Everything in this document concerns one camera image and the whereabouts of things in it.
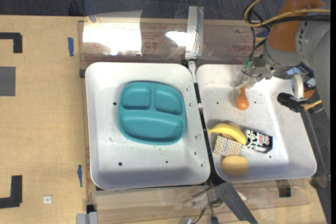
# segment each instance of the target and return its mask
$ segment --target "carrot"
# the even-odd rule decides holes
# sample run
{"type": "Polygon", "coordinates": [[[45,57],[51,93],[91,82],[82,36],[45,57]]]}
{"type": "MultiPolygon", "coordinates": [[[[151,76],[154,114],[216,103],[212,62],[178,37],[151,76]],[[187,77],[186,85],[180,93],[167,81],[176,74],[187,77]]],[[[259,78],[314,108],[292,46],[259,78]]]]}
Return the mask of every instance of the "carrot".
{"type": "Polygon", "coordinates": [[[246,110],[249,107],[249,103],[248,103],[245,90],[246,90],[245,86],[241,87],[240,94],[236,98],[237,109],[246,110]]]}

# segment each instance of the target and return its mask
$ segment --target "gray square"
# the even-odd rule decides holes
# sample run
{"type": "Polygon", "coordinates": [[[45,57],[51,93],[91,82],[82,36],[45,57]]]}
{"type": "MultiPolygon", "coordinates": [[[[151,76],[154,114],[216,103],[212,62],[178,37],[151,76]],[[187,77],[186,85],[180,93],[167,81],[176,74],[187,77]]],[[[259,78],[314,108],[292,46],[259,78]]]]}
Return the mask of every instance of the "gray square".
{"type": "Polygon", "coordinates": [[[15,96],[15,67],[0,67],[0,96],[15,96]]]}

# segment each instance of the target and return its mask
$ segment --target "teal plate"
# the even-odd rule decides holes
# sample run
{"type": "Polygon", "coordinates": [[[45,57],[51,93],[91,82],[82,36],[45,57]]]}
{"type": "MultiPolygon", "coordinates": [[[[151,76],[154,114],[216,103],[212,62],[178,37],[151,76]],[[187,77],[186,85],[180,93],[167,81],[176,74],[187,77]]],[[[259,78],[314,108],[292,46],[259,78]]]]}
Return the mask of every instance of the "teal plate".
{"type": "Polygon", "coordinates": [[[183,97],[165,84],[131,82],[119,97],[118,125],[130,140],[152,145],[174,144],[185,132],[183,97]]]}

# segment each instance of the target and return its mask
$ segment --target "yellow banana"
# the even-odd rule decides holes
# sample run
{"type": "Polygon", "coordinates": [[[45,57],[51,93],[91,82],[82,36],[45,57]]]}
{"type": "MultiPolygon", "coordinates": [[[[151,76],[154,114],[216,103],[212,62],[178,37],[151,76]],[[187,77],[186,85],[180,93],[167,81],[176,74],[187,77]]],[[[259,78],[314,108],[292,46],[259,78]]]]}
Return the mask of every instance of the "yellow banana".
{"type": "Polygon", "coordinates": [[[245,134],[237,127],[227,123],[218,123],[215,127],[209,129],[208,133],[227,134],[240,144],[245,145],[247,143],[245,134]]]}

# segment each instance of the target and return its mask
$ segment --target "wooden table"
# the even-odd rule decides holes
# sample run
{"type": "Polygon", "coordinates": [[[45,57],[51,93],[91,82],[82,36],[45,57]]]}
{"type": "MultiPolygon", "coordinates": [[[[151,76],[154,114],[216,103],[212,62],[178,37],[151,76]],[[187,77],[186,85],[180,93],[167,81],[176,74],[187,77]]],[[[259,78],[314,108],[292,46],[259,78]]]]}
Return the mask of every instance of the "wooden table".
{"type": "MultiPolygon", "coordinates": [[[[21,54],[13,53],[12,40],[0,40],[0,66],[16,67],[15,96],[0,97],[0,198],[10,195],[11,176],[23,178],[22,203],[19,207],[0,209],[0,223],[76,223],[76,214],[86,211],[78,45],[78,23],[82,20],[0,16],[0,32],[18,32],[23,36],[21,54]],[[68,37],[74,40],[74,56],[69,53],[68,37]],[[52,195],[52,203],[44,203],[46,195],[52,195]]],[[[317,193],[307,180],[305,188],[310,204],[252,213],[260,223],[325,223],[317,193]]],[[[237,220],[232,213],[218,216],[221,223],[237,220]]]]}

